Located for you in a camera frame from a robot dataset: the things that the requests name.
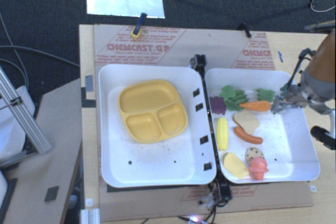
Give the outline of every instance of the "white tray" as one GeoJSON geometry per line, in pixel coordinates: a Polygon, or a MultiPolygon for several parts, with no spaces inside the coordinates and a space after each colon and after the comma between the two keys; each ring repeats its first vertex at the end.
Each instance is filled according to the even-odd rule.
{"type": "Polygon", "coordinates": [[[101,166],[113,187],[198,185],[211,182],[216,163],[200,75],[187,67],[107,65],[98,76],[97,107],[101,126],[101,166]],[[126,87],[153,79],[175,86],[188,115],[186,130],[153,144],[136,142],[118,110],[118,95],[126,87]],[[195,106],[203,104],[196,112],[195,106]],[[200,143],[202,137],[208,142],[200,143]]]}
{"type": "MultiPolygon", "coordinates": [[[[256,89],[274,90],[288,81],[290,75],[282,71],[247,70],[247,69],[211,69],[206,74],[209,97],[219,96],[221,88],[231,85],[234,89],[245,90],[250,101],[257,100],[256,89]]],[[[243,141],[233,132],[237,125],[232,116],[236,112],[226,111],[224,117],[229,127],[228,148],[219,151],[221,169],[224,176],[237,184],[269,183],[283,181],[314,180],[320,173],[320,165],[309,133],[303,109],[287,109],[285,113],[273,115],[271,112],[253,112],[260,120],[260,127],[254,133],[264,139],[261,145],[243,141]],[[223,166],[223,156],[232,152],[245,162],[245,151],[249,147],[260,149],[268,163],[269,172],[264,180],[254,180],[250,176],[239,179],[223,166]]],[[[222,116],[212,113],[214,130],[217,119],[222,116]]]]}

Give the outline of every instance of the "green vegetable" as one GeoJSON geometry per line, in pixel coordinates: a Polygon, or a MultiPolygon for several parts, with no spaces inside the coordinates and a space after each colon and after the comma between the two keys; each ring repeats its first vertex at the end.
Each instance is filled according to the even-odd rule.
{"type": "Polygon", "coordinates": [[[231,99],[225,101],[225,106],[228,111],[240,111],[242,108],[238,105],[235,104],[231,99]]]}
{"type": "Polygon", "coordinates": [[[264,100],[272,103],[275,98],[275,92],[272,90],[257,89],[257,92],[259,101],[264,100]]]}
{"type": "Polygon", "coordinates": [[[242,93],[240,95],[236,95],[235,97],[231,98],[231,100],[237,101],[237,100],[244,99],[244,98],[246,98],[246,94],[242,93]]]}
{"type": "Polygon", "coordinates": [[[229,111],[242,110],[239,104],[248,101],[244,90],[234,90],[230,85],[222,87],[219,96],[224,99],[225,106],[229,111]]]}
{"type": "Polygon", "coordinates": [[[235,104],[242,104],[242,103],[246,103],[248,101],[248,98],[242,98],[239,99],[237,101],[234,101],[235,104]]]}
{"type": "Polygon", "coordinates": [[[235,97],[236,92],[230,85],[227,85],[225,87],[222,87],[222,92],[220,93],[219,96],[222,97],[224,101],[226,101],[229,98],[235,97]]]}

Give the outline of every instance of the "toy food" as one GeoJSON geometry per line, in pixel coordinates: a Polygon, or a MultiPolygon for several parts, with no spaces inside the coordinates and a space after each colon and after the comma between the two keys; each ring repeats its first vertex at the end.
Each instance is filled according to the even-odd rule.
{"type": "Polygon", "coordinates": [[[210,108],[212,113],[225,115],[226,107],[221,97],[210,97],[210,108]]]}
{"type": "Polygon", "coordinates": [[[239,106],[244,109],[265,112],[265,111],[268,111],[272,105],[268,101],[261,100],[261,101],[241,103],[239,104],[239,106]]]}
{"type": "Polygon", "coordinates": [[[268,102],[273,102],[275,98],[275,92],[273,90],[264,90],[264,89],[257,89],[258,92],[258,100],[265,100],[268,102]]]}
{"type": "Polygon", "coordinates": [[[139,143],[156,143],[181,134],[188,117],[175,87],[165,80],[149,80],[124,88],[118,108],[128,133],[139,143]]]}
{"type": "Polygon", "coordinates": [[[247,166],[233,153],[225,154],[223,165],[235,177],[244,178],[249,174],[247,166]]]}
{"type": "Polygon", "coordinates": [[[264,173],[268,172],[267,162],[264,158],[258,157],[251,161],[250,167],[248,169],[252,174],[254,179],[261,180],[264,178],[264,173]]]}
{"type": "Polygon", "coordinates": [[[228,127],[226,118],[219,118],[217,120],[216,141],[217,141],[217,148],[219,151],[224,151],[227,149],[228,127]]]}
{"type": "Polygon", "coordinates": [[[264,158],[264,154],[261,150],[256,147],[249,147],[245,152],[245,160],[248,165],[250,165],[251,161],[255,158],[264,158]]]}
{"type": "Polygon", "coordinates": [[[233,120],[248,134],[253,134],[260,126],[259,120],[247,109],[234,114],[233,120]]]}
{"type": "Polygon", "coordinates": [[[253,136],[253,135],[246,133],[240,126],[234,127],[233,131],[238,137],[240,137],[246,142],[249,142],[252,144],[261,144],[263,142],[261,137],[253,136]]]}
{"type": "Polygon", "coordinates": [[[244,90],[234,90],[232,86],[227,85],[222,87],[222,91],[219,94],[224,99],[226,109],[229,111],[240,111],[239,104],[248,101],[244,90]]]}

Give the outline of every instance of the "metal clip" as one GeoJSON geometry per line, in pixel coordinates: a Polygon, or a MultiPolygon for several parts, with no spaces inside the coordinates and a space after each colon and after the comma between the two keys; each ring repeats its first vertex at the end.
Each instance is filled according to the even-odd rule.
{"type": "Polygon", "coordinates": [[[0,110],[2,110],[2,109],[5,109],[5,108],[7,108],[7,107],[9,107],[9,106],[11,106],[11,105],[18,105],[18,104],[21,104],[22,103],[22,99],[21,99],[21,97],[17,97],[17,98],[14,98],[13,100],[11,100],[10,101],[10,104],[8,104],[8,105],[5,105],[5,106],[3,106],[2,108],[0,108],[0,110]]]}

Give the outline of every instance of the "yellow divided plate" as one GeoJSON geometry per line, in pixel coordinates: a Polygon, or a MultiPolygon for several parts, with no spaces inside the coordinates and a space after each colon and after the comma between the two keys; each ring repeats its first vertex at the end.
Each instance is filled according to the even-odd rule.
{"type": "Polygon", "coordinates": [[[118,108],[133,139],[155,143],[181,134],[188,124],[179,93],[165,80],[151,80],[123,89],[118,108]]]}

